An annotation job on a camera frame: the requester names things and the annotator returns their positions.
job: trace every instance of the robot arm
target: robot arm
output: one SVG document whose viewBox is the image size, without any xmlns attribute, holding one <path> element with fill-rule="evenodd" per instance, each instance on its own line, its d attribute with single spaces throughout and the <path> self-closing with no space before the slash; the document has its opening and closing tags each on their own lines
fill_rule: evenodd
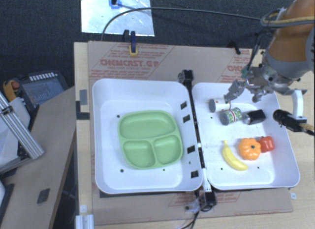
<svg viewBox="0 0 315 229">
<path fill-rule="evenodd" d="M 224 95 L 226 103 L 237 98 L 245 88 L 254 94 L 253 102 L 274 91 L 291 95 L 293 114 L 278 110 L 274 119 L 294 132 L 306 131 L 302 96 L 306 90 L 289 86 L 306 72 L 314 72 L 314 13 L 315 0 L 296 0 L 288 9 L 275 10 L 261 19 L 263 26 L 277 29 L 258 67 L 251 67 L 259 48 L 253 49 L 251 61 L 242 71 L 244 80 L 233 82 Z"/>
</svg>

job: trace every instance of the black floor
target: black floor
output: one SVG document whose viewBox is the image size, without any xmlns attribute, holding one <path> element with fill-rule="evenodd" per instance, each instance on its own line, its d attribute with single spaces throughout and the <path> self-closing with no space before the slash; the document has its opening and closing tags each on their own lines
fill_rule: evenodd
<svg viewBox="0 0 315 229">
<path fill-rule="evenodd" d="M 81 32 L 81 0 L 0 0 L 0 82 L 18 74 L 59 70 L 74 85 L 73 43 L 99 40 Z M 294 0 L 151 0 L 151 6 L 192 8 L 262 17 Z M 225 47 L 231 40 L 251 48 L 259 21 L 196 12 L 153 11 L 155 37 L 138 42 Z M 107 41 L 121 36 L 107 35 Z M 265 48 L 268 42 L 262 43 Z M 69 168 L 55 229 L 73 228 L 74 162 Z"/>
</svg>

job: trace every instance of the plastic tray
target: plastic tray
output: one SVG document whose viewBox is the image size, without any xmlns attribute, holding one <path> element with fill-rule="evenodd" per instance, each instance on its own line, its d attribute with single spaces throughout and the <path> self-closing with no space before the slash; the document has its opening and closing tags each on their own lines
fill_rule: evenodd
<svg viewBox="0 0 315 229">
<path fill-rule="evenodd" d="M 252 102 L 253 94 L 245 90 L 243 94 L 231 102 L 231 108 L 239 108 L 242 112 L 262 109 L 266 119 L 262 123 L 247 125 L 241 120 L 222 125 L 219 113 L 209 111 L 211 98 L 222 97 L 228 92 L 230 84 L 198 83 L 192 93 L 198 120 L 198 127 L 203 150 L 207 178 L 220 190 L 258 189 L 292 187 L 298 184 L 300 173 L 285 127 L 280 127 L 273 120 L 273 112 L 279 109 L 275 94 L 262 97 L 257 103 Z M 275 149 L 261 153 L 255 161 L 243 160 L 238 152 L 238 144 L 242 138 L 271 136 Z M 246 171 L 231 168 L 222 156 L 223 140 L 227 140 L 233 154 L 248 165 Z"/>
<path fill-rule="evenodd" d="M 183 155 L 177 124 L 165 111 L 124 115 L 118 123 L 118 135 L 126 161 L 136 169 L 165 167 Z"/>
<path fill-rule="evenodd" d="M 193 191 L 202 183 L 187 89 L 178 82 L 102 79 L 92 89 L 95 179 L 109 194 Z M 165 111 L 178 126 L 183 155 L 172 165 L 139 170 L 124 158 L 117 127 L 124 115 Z"/>
</svg>

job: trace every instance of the green can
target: green can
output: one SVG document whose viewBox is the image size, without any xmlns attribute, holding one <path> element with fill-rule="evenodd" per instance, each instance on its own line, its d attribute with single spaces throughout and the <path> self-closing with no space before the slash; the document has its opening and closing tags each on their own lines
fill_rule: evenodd
<svg viewBox="0 0 315 229">
<path fill-rule="evenodd" d="M 229 125 L 242 119 L 242 112 L 239 108 L 233 108 L 220 113 L 220 121 L 223 125 Z"/>
</svg>

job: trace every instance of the white can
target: white can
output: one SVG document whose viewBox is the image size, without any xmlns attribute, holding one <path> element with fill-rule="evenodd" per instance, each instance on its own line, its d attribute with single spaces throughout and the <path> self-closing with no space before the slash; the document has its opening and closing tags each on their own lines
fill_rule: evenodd
<svg viewBox="0 0 315 229">
<path fill-rule="evenodd" d="M 231 103 L 225 103 L 224 98 L 216 98 L 216 99 L 210 99 L 209 101 L 209 109 L 210 112 L 221 112 L 221 111 L 226 111 L 231 108 Z"/>
</svg>

